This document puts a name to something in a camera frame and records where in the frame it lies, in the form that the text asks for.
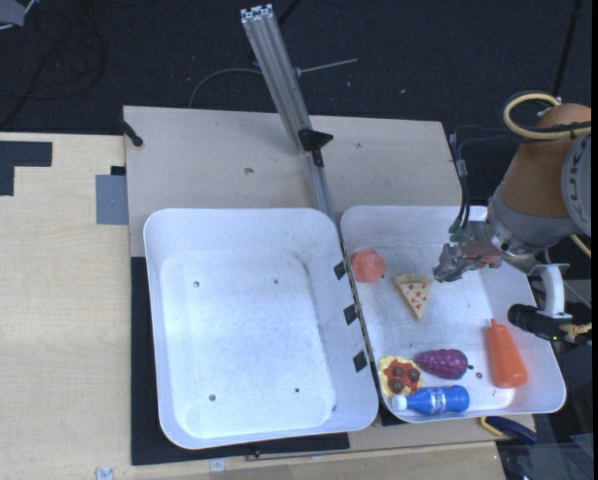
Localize orange squeeze bottle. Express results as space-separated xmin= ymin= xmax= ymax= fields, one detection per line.
xmin=485 ymin=317 xmax=530 ymax=390

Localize yellow toy spaghetti with meatballs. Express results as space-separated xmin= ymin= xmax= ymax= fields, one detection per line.
xmin=376 ymin=354 xmax=424 ymax=400

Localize black cylinder on white bracket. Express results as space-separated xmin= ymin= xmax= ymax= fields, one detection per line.
xmin=507 ymin=262 xmax=575 ymax=342

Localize toy pizza slice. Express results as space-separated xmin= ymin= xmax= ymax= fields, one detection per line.
xmin=391 ymin=273 xmax=434 ymax=321

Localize blue bottle with white cap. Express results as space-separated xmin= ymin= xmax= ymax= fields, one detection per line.
xmin=390 ymin=384 xmax=472 ymax=416

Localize white plastic tray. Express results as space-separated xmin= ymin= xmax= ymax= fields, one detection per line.
xmin=142 ymin=207 xmax=381 ymax=451
xmin=339 ymin=204 xmax=568 ymax=425

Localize orange round toy fruit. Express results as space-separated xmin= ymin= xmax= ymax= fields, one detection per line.
xmin=349 ymin=248 xmax=387 ymax=284

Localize purple toy grapes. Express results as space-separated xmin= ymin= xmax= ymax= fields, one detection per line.
xmin=414 ymin=348 xmax=474 ymax=381

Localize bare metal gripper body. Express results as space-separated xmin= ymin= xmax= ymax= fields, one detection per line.
xmin=457 ymin=226 xmax=531 ymax=272

